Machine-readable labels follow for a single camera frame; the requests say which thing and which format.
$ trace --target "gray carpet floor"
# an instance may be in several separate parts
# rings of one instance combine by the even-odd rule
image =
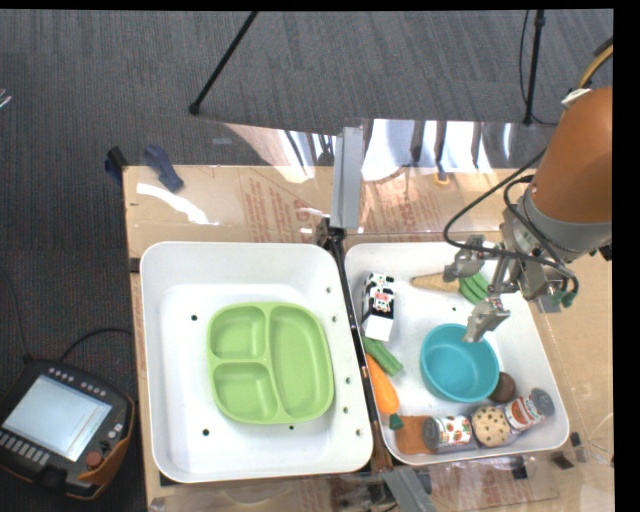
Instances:
[[[613,36],[613,14],[545,10],[536,123],[557,122]],[[33,354],[56,358],[92,329],[132,328],[122,190],[104,169],[112,147],[130,163],[150,143],[177,164],[223,163],[218,122],[337,134],[351,118],[524,118],[535,16],[525,10],[261,12],[191,115],[247,15],[0,9],[0,89],[13,97],[0,110],[0,268],[19,312],[0,281],[1,391],[20,372],[20,330]],[[592,86],[612,83],[609,59]],[[96,335],[67,361],[137,394],[126,334]],[[2,511],[144,509],[137,437],[93,502],[0,471]]]

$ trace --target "button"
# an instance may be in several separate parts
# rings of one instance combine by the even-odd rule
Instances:
[[[100,464],[102,464],[102,461],[104,459],[102,458],[102,454],[100,452],[93,450],[87,453],[87,458],[85,460],[87,461],[87,467],[89,469],[96,469],[100,466]]]

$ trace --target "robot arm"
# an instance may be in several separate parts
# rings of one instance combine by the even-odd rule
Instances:
[[[474,308],[464,341],[480,340],[509,317],[501,293],[520,290],[528,301],[546,295],[569,306],[578,290],[566,265],[611,249],[612,131],[613,88],[583,91],[565,111],[525,193],[503,212],[503,242],[487,249],[474,235],[445,268],[451,281],[498,258],[489,297]]]

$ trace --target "table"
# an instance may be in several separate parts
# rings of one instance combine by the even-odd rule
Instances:
[[[435,122],[374,120],[362,126],[367,152],[359,228],[347,230],[347,250],[371,241],[441,240],[452,215],[511,174],[551,134],[540,126],[450,122],[444,151],[436,155],[429,149]],[[422,135],[417,143],[416,126]],[[334,168],[320,164],[332,163],[335,138],[221,124],[212,127],[214,140],[216,130],[223,134],[220,143],[235,153],[213,165],[175,165],[185,183],[175,193],[145,162],[122,168],[149,510],[244,510],[247,504],[252,510],[385,510],[394,499],[371,468],[349,475],[185,485],[169,482],[155,466],[138,273],[144,251],[164,240],[313,243],[318,225],[331,213]],[[251,162],[243,165],[238,155],[247,148]],[[502,209],[500,194],[493,194],[461,219],[456,234],[482,232],[499,240]],[[531,304],[571,439],[562,450],[527,455],[515,469],[513,461],[494,459],[420,468],[394,464],[398,475],[412,474],[409,492],[416,482],[424,483],[418,499],[430,490],[424,506],[614,509],[611,263],[585,256],[572,269],[581,280],[581,295],[570,309],[549,313]]]

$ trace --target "brown egg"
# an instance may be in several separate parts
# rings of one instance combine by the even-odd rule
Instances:
[[[489,395],[489,400],[503,404],[516,396],[516,381],[506,372],[500,372],[498,384],[493,393]]]

